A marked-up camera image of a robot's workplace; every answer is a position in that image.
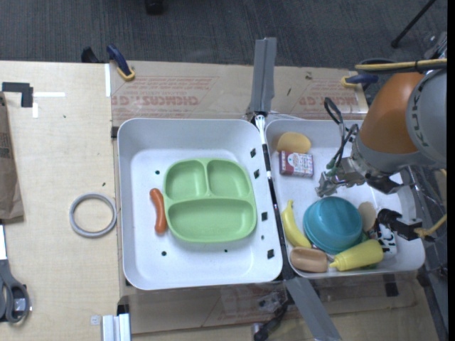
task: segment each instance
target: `yellow banana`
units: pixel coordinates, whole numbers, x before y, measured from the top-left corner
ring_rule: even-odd
[[[299,230],[294,220],[294,213],[292,211],[293,200],[287,201],[287,206],[282,212],[282,222],[284,228],[284,235],[287,240],[295,247],[311,248],[310,241]]]

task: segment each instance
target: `green divided plate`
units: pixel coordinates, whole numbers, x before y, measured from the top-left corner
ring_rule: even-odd
[[[175,162],[166,171],[163,197],[169,229],[188,242],[238,240],[256,226],[248,173],[228,159]]]

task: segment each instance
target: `blue clamp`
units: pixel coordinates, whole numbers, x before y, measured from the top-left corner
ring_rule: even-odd
[[[344,87],[355,87],[357,84],[370,84],[376,83],[379,80],[377,75],[369,75],[368,73],[363,73],[355,76],[344,76],[341,78],[341,84]]]
[[[134,78],[135,73],[128,66],[127,61],[124,59],[123,55],[120,53],[117,47],[113,44],[109,44],[106,50],[109,53],[109,58],[118,64],[117,71],[123,77],[123,79],[125,81],[131,81]]]

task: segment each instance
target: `teal bowl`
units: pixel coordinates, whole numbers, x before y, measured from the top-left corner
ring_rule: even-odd
[[[362,218],[355,206],[340,197],[324,197],[304,213],[304,231],[319,249],[337,254],[362,241]]]

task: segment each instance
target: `table surface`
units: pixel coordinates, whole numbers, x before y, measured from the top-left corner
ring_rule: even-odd
[[[27,285],[33,311],[20,325],[0,323],[2,340],[101,340],[100,316],[119,301],[117,229],[88,239],[71,228],[68,211],[83,193],[115,199],[112,112],[105,65],[3,61],[2,82],[28,82],[38,117],[5,92],[25,215],[5,224],[14,276]],[[84,228],[103,228],[108,208],[91,201],[77,209]],[[424,291],[410,282],[407,307],[333,312],[344,340],[436,340]],[[133,335],[138,340],[251,340],[251,325]],[[269,340],[311,340],[302,319],[285,320]]]

